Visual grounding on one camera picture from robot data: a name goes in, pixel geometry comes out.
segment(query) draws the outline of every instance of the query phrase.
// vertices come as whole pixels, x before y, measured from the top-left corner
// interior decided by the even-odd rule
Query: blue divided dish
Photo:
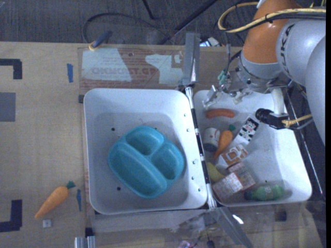
[[[163,134],[154,128],[139,126],[112,146],[108,165],[119,180],[137,195],[155,198],[180,176],[184,158]]]

